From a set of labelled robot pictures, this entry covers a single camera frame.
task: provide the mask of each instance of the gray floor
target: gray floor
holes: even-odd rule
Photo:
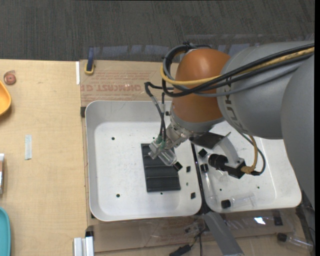
[[[315,0],[0,0],[0,31],[1,59],[158,62],[187,40],[232,55],[312,38]]]

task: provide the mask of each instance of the white plastic tray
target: white plastic tray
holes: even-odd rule
[[[245,160],[247,166],[254,162],[254,147],[245,140],[226,121],[213,127],[212,133],[226,136],[234,145],[238,156]],[[260,176],[245,174],[240,179],[228,175],[224,171],[218,171],[209,166],[207,175],[201,173],[205,200],[208,206],[215,212],[241,212],[252,210],[281,209],[296,207],[302,199],[301,190],[295,172],[288,160],[285,145],[282,139],[262,139],[254,137],[258,148],[266,159],[266,167]],[[203,147],[195,146],[196,152]],[[216,146],[213,150],[205,149],[208,153],[224,155],[223,150]],[[206,161],[198,158],[199,164]],[[256,169],[260,171],[263,166],[261,156],[258,155]],[[229,200],[233,196],[253,193],[255,205],[238,204],[236,207],[223,209],[222,200]]]
[[[201,196],[189,141],[175,149],[178,161],[191,171],[180,170],[181,190],[147,192],[141,144],[149,144],[160,129],[160,117],[151,101],[94,101],[85,112],[89,202],[92,214],[101,221],[191,216],[201,207]],[[212,133],[227,135],[238,156],[248,166],[254,161],[254,148],[226,121],[214,126]],[[215,212],[242,212],[297,206],[301,190],[288,160],[283,140],[255,138],[266,159],[260,176],[245,174],[237,179],[209,167],[201,173],[205,201]],[[195,146],[196,152],[202,149]],[[217,146],[208,153],[224,155]],[[205,163],[198,157],[199,165]],[[258,157],[256,170],[262,167]],[[221,201],[251,192],[255,204],[223,209]]]
[[[147,192],[141,144],[150,144],[160,130],[160,116],[151,101],[94,101],[86,107],[85,121],[89,202],[97,219],[191,216],[200,210],[202,199],[188,141],[175,150],[183,166],[178,172],[181,190]]]

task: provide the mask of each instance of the black object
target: black object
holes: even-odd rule
[[[169,254],[169,256],[181,256],[187,252],[189,252],[191,250],[191,246],[189,244],[183,246],[183,247],[179,247],[178,250],[171,252]]]
[[[80,107],[80,115],[81,117],[86,117],[86,106],[81,106]]]
[[[206,214],[206,213],[211,212],[211,209],[205,200],[206,197],[205,197],[204,187],[202,184],[201,171],[200,171],[200,167],[198,164],[199,163],[198,156],[197,156],[197,152],[196,152],[196,147],[193,143],[191,143],[191,149],[192,149],[192,155],[193,155],[193,160],[194,160],[194,164],[195,164],[196,176],[198,178],[197,180],[198,180],[198,184],[199,184],[200,198],[201,198],[201,208],[197,212],[197,215],[202,215],[202,214]]]
[[[94,236],[94,232],[93,231],[86,231],[85,232],[85,237],[88,238],[88,237],[93,237]]]
[[[229,208],[231,206],[231,202],[229,199],[221,201],[221,207],[223,209]]]
[[[200,169],[202,172],[206,173],[207,171],[209,171],[209,166],[206,163],[203,163],[200,165]]]
[[[189,140],[200,147],[206,148],[206,149],[213,149],[225,136],[215,134],[212,132],[206,132],[201,136],[194,137],[192,140],[189,138]]]
[[[198,154],[200,157],[204,158],[208,154],[208,152],[203,148],[198,152]]]
[[[212,167],[227,172],[230,176],[240,179],[245,173],[241,171],[241,168],[246,165],[243,161],[237,168],[227,166],[228,158],[222,154],[211,154],[208,159],[209,165]]]
[[[159,157],[152,159],[148,155],[151,151],[149,144],[141,144],[141,150],[147,192],[180,190],[181,186],[177,169],[182,168],[182,165],[178,163],[176,167],[167,166]]]
[[[173,168],[174,168],[176,171],[179,171],[179,170],[182,168],[182,165],[181,165],[181,163],[176,162],[175,164],[173,164]]]
[[[287,239],[288,239],[288,236],[287,236],[286,234],[284,234],[284,233],[278,233],[278,234],[276,235],[276,238],[277,238],[278,241],[280,241],[280,242],[286,242]]]
[[[272,211],[273,221],[275,226],[283,226],[282,218],[278,210]]]
[[[89,52],[88,52],[88,62],[86,65],[86,71],[92,71],[94,65],[94,48],[89,47]]]

